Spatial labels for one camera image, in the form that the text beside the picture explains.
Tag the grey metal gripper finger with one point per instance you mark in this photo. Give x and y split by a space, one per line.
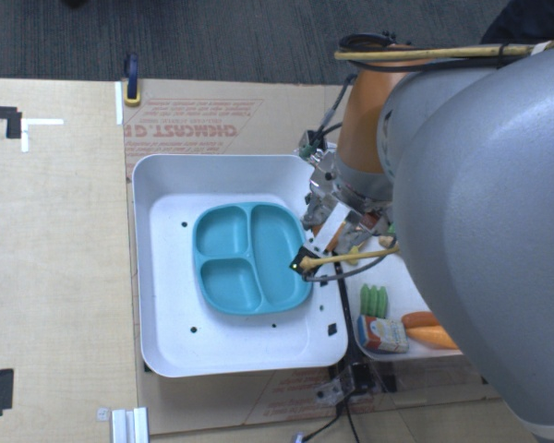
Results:
354 235
313 212

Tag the white plastic tray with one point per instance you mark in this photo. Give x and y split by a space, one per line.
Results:
397 284
175 266

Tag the blue divided plate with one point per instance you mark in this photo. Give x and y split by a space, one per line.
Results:
268 256

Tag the green pea pod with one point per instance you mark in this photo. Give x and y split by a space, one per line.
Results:
374 300

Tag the orange carrot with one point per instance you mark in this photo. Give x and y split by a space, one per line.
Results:
436 337

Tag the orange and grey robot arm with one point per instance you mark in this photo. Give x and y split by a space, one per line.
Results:
480 210

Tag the orange sausage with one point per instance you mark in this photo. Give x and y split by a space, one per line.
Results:
417 319

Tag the small white and orange carton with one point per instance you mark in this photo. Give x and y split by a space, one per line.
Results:
382 335

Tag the beige toy food piece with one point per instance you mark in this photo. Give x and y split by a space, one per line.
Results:
387 241

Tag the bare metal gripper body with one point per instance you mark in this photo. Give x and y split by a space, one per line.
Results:
325 173

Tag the brown cardboard board red print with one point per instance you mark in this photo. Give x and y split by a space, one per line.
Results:
203 118

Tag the person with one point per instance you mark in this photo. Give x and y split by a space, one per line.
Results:
526 12

